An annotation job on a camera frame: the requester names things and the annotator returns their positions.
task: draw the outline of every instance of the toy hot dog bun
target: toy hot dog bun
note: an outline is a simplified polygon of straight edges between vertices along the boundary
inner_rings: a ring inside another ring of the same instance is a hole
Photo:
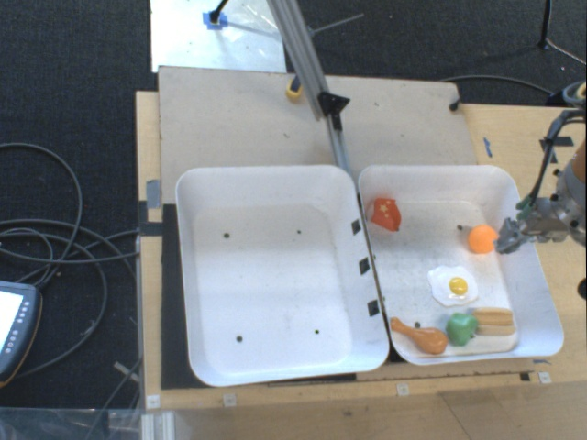
[[[514,325],[514,314],[507,308],[476,308],[473,316],[479,321],[479,325],[511,326]]]
[[[473,316],[479,321],[477,336],[510,336],[515,332],[514,314],[507,308],[477,308]]]

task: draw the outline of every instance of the metal bracket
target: metal bracket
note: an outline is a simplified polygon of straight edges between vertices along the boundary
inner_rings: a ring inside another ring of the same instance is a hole
[[[322,92],[318,95],[318,102],[320,103],[324,116],[332,116],[334,129],[341,132],[342,122],[340,121],[340,113],[350,103],[350,100],[337,94]]]

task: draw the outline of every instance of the wire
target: wire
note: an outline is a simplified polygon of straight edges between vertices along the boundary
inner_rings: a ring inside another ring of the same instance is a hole
[[[15,219],[15,220],[5,220],[0,221],[0,230],[4,229],[4,231],[0,232],[0,237],[4,240],[8,240],[11,238],[36,238],[39,239],[45,246],[48,251],[49,258],[36,258],[24,254],[15,253],[8,249],[3,249],[0,247],[0,254],[5,254],[8,256],[12,256],[18,259],[23,259],[29,262],[40,262],[44,264],[38,269],[31,271],[26,276],[21,277],[18,281],[26,281],[31,279],[35,276],[41,274],[40,278],[37,279],[32,285],[37,286],[39,290],[44,290],[47,285],[50,283],[51,279],[55,276],[58,272],[60,265],[62,264],[93,264],[98,272],[101,286],[102,286],[102,301],[100,303],[100,308],[98,311],[98,315],[92,321],[90,327],[88,327],[84,332],[83,336],[80,340],[78,340],[73,346],[71,346],[66,351],[59,354],[57,357],[50,359],[47,362],[44,362],[34,368],[30,368],[26,371],[21,371],[17,374],[16,378],[24,378],[26,376],[32,375],[34,373],[38,373],[39,371],[51,367],[61,361],[63,361],[66,357],[71,355],[73,352],[78,350],[95,332],[98,326],[101,324],[105,317],[105,310],[108,301],[108,281],[104,270],[102,269],[102,263],[108,261],[120,261],[122,262],[128,270],[128,273],[132,276],[133,281],[136,284],[136,275],[131,266],[129,259],[134,258],[137,253],[122,253],[122,251],[112,243],[112,240],[119,239],[122,237],[132,237],[136,236],[138,230],[129,230],[124,231],[121,233],[116,233],[112,236],[101,236],[94,231],[81,226],[82,222],[82,211],[83,211],[83,197],[82,197],[82,188],[78,181],[77,176],[73,172],[72,168],[63,160],[59,155],[53,153],[52,151],[28,143],[13,143],[13,144],[0,144],[0,151],[6,149],[29,149],[40,152],[46,156],[49,156],[53,160],[57,161],[69,174],[72,178],[76,198],[77,198],[77,213],[75,216],[74,222],[67,223],[57,220],[45,220],[45,219]],[[60,236],[56,235],[47,231],[41,231],[37,229],[38,227],[45,228],[45,229],[54,229],[59,228],[63,229],[67,236]],[[81,245],[80,243],[76,242],[79,237],[86,236],[93,240],[92,243],[87,245]],[[62,252],[55,258],[55,245],[59,245],[62,248]],[[109,256],[105,258],[98,258],[90,249],[96,247],[106,247],[110,252],[114,254],[114,256]],[[74,259],[78,256],[82,255],[82,259]]]
[[[68,241],[67,238],[64,238],[62,236],[55,236],[55,235],[45,234],[45,237],[48,238],[48,239],[53,239],[53,240],[61,241],[61,242]],[[93,258],[94,257],[94,255],[90,251],[88,251],[84,247],[78,245],[77,243],[72,243],[72,247],[80,250],[86,256],[88,256],[89,258]],[[106,279],[106,275],[104,274],[104,271],[102,270],[102,267],[100,266],[100,264],[99,263],[95,263],[95,267],[96,267],[96,269],[98,271],[98,274],[100,275],[100,281],[102,282],[102,293],[103,293],[103,297],[102,297],[102,304],[100,306],[100,311],[98,313],[98,316],[96,317],[96,319],[92,323],[92,325],[83,333],[83,337],[77,343],[75,343],[72,347],[70,347],[68,350],[66,350],[62,354],[58,355],[57,357],[52,358],[48,362],[45,362],[45,363],[43,363],[41,365],[38,365],[38,366],[36,366],[34,368],[31,368],[31,369],[29,369],[29,370],[27,370],[25,372],[18,373],[17,376],[16,376],[16,378],[20,379],[20,378],[27,377],[28,375],[32,375],[33,373],[37,373],[38,371],[41,371],[43,369],[46,369],[47,367],[50,367],[52,365],[55,365],[58,362],[61,362],[66,357],[68,357],[73,352],[75,352],[78,348],[80,348],[85,343],[85,341],[87,341],[90,338],[90,336],[95,332],[95,330],[98,327],[98,325],[100,325],[100,323],[102,322],[102,319],[104,318],[104,314],[105,314],[105,311],[106,311],[106,304],[107,304],[107,301],[108,301],[108,281]]]
[[[19,232],[19,233],[10,233],[10,234],[3,234],[0,236],[4,237],[31,237],[35,236],[36,233],[30,232]],[[9,251],[8,249],[3,249],[0,247],[0,254],[6,254],[7,256],[11,256],[13,258],[19,258],[29,262],[42,262],[45,264],[95,264],[97,262],[109,262],[113,260],[121,260],[121,259],[128,259],[128,258],[135,258],[138,253],[132,252],[127,254],[121,254],[119,256],[109,256],[107,258],[91,258],[91,259],[45,259],[45,258],[35,258],[33,256],[28,256],[26,254],[16,253],[14,251]]]
[[[6,220],[6,221],[0,223],[0,228],[3,226],[19,226],[19,225],[31,225],[31,226],[32,225],[41,225],[41,226],[57,226],[57,227],[61,227],[61,228],[73,228],[73,225],[68,224],[67,222],[61,222],[59,220],[45,220],[45,219],[39,219],[39,218]],[[104,237],[104,236],[98,235],[97,233],[90,230],[89,228],[85,228],[84,226],[80,226],[80,232],[82,232],[82,233],[84,233],[84,234],[88,235],[89,237],[96,240],[94,243],[87,245],[85,247],[86,249],[91,249],[96,246],[99,246],[100,244],[103,244],[103,245],[107,246],[110,250],[112,250],[118,256],[122,256],[122,252],[111,241],[113,239],[119,239],[122,237],[135,237],[136,235],[138,235],[138,230],[135,229],[135,230],[123,231],[120,233],[115,233],[113,235]],[[72,258],[78,254],[79,254],[79,251],[75,251],[70,254],[69,258]],[[125,258],[123,262],[125,264],[125,267],[128,270],[128,273],[132,277],[133,281],[135,281],[137,277],[135,275],[135,271],[132,269],[132,266],[130,265],[130,262],[128,262],[127,258]],[[31,272],[27,276],[22,277],[20,280],[24,281],[24,280],[32,277],[33,275],[36,275],[37,273],[39,273],[43,269],[44,268],[34,270],[33,272]]]
[[[33,228],[12,228],[10,230],[5,231],[4,233],[1,233],[0,237],[10,235],[15,232],[22,232],[22,231],[28,231],[28,232],[32,233],[35,237],[38,237],[41,241],[43,241],[43,243],[47,247],[47,250],[49,251],[49,259],[53,259],[53,246],[51,245],[49,240],[42,233],[38,232],[37,230],[35,230]],[[36,275],[43,270],[44,270],[44,273],[43,273],[42,277],[39,280],[37,280],[35,283],[33,283],[32,285],[39,285],[41,282],[43,282],[47,278],[47,275],[50,272],[50,266],[43,266],[42,268],[35,270],[31,274]],[[26,279],[28,279],[28,277],[29,276],[27,275],[25,277],[18,279],[18,280],[16,280],[16,283],[20,283],[22,281],[25,281]]]
[[[546,30],[544,31],[546,34],[548,34],[548,29],[550,28],[550,20],[552,19],[552,0],[548,0],[548,21],[547,21],[547,27]],[[557,50],[558,52],[560,52],[563,55],[566,55],[567,57],[570,57],[571,59],[573,59],[574,61],[577,61],[578,63],[582,64],[582,65],[587,65],[585,63],[585,60],[577,57],[575,54],[572,54],[571,52],[568,52],[567,50],[563,49],[562,47],[558,46],[557,44],[555,44],[552,39],[550,38],[545,38],[544,41],[554,50]]]
[[[92,423],[92,426],[90,427],[90,430],[88,431],[87,435],[85,436],[85,440],[90,439],[90,437],[94,433],[95,428],[100,423],[100,420],[102,419],[102,416],[104,415],[105,410],[108,409],[112,400],[116,397],[118,392],[120,390],[122,390],[122,387],[125,386],[125,384],[127,384],[127,381],[130,380],[130,377],[132,377],[133,373],[135,371],[137,371],[141,362],[142,362],[142,357],[137,360],[137,363],[135,363],[135,365],[132,366],[132,368],[128,371],[128,373],[125,375],[125,377],[114,388],[114,391],[112,391],[112,394],[110,394],[110,396],[108,397],[108,399],[106,400],[104,405],[100,408],[100,411],[98,411],[98,414],[96,415],[94,422]]]
[[[503,77],[501,75],[477,75],[477,74],[461,75],[458,77],[444,78],[439,81],[440,82],[461,82],[461,81],[467,81],[467,80],[495,80],[498,82],[517,83],[517,84],[521,84],[523,86],[527,86],[528,88],[533,88],[535,90],[538,90],[538,91],[545,93],[545,94],[548,94],[548,95],[554,94],[554,92],[551,92],[549,89],[545,88],[544,86],[540,86],[540,85],[537,85],[537,84],[534,84],[531,82],[526,82],[525,80],[519,80],[519,79],[513,78],[513,77]]]
[[[80,182],[78,181],[77,176],[73,172],[70,165],[68,165],[62,157],[60,157],[56,153],[53,153],[52,151],[50,151],[44,147],[40,147],[38,145],[33,145],[33,144],[29,144],[29,143],[5,143],[5,144],[0,144],[0,150],[3,150],[3,149],[28,149],[28,150],[33,150],[33,151],[43,153],[44,155],[57,161],[68,172],[68,174],[72,178],[73,185],[75,186],[75,192],[77,195],[77,214],[75,216],[75,222],[74,222],[74,227],[73,227],[73,231],[72,231],[72,236],[70,237],[70,239],[69,239],[67,245],[65,246],[65,249],[63,250],[63,253],[61,255],[61,259],[64,259],[69,254],[70,249],[73,246],[73,241],[75,241],[75,238],[77,237],[77,232],[78,232],[80,225],[82,223],[82,212],[83,212],[82,187],[80,186]],[[59,270],[59,265],[56,265],[49,272],[49,274],[45,278],[46,280],[44,280],[39,285],[39,287],[41,289],[46,287],[47,282],[57,273],[58,270]]]
[[[560,115],[552,122],[550,125],[550,129],[548,130],[546,136],[546,148],[544,150],[544,157],[542,159],[542,164],[540,165],[540,173],[538,174],[536,183],[534,184],[534,188],[529,194],[530,202],[528,204],[529,207],[532,207],[538,198],[538,194],[540,193],[540,187],[542,186],[542,181],[544,179],[544,175],[547,169],[547,166],[552,159],[552,154],[554,152],[554,143],[559,136],[559,132],[565,127],[567,124],[575,123],[572,119],[576,117],[585,117],[585,111],[583,110],[566,110],[560,113]]]
[[[571,83],[564,90],[562,90],[562,99],[567,105],[572,105],[577,108],[585,107],[585,82]]]

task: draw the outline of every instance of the blue tape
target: blue tape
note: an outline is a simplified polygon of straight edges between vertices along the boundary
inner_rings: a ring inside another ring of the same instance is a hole
[[[218,18],[217,24],[214,24],[212,21],[210,21],[210,13],[212,12],[209,11],[208,13],[202,14],[202,19],[204,20],[204,24],[208,29],[219,31],[222,28],[226,28],[228,26],[228,16],[226,16],[224,13],[220,12],[220,17]]]
[[[490,147],[490,145],[491,145],[491,143],[489,143],[489,140],[488,140],[487,138],[485,138],[485,137],[483,137],[483,143],[485,144],[485,151],[487,152],[487,156],[488,156],[489,158],[493,158],[492,151],[491,151],[491,149],[489,148],[489,147]]]

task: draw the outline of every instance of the black floor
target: black floor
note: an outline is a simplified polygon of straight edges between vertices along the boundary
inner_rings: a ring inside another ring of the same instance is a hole
[[[549,32],[582,59],[586,2],[554,0]],[[327,73],[425,80],[493,74],[557,92],[584,80],[585,67],[537,47],[544,3],[300,0],[313,28],[365,14],[316,36]],[[83,189],[83,226],[103,236],[137,227],[134,93],[156,87],[150,0],[0,0],[0,143],[32,143],[61,155]],[[538,90],[506,82],[462,82],[460,92],[468,103],[547,100]],[[36,151],[0,149],[0,232],[15,218],[72,222],[76,207],[72,180],[56,161]],[[46,253],[37,239],[0,241]],[[134,238],[117,244],[131,252]],[[0,280],[16,280],[33,268],[0,256]],[[45,291],[39,335],[23,371],[74,345],[99,312],[102,286],[94,266],[62,266],[60,272]],[[120,263],[104,265],[104,272],[109,294],[95,333],[61,363],[1,389],[0,405],[86,408],[105,402],[121,380],[114,363],[132,366],[138,342],[134,282]],[[130,382],[112,405],[127,407],[135,392]]]

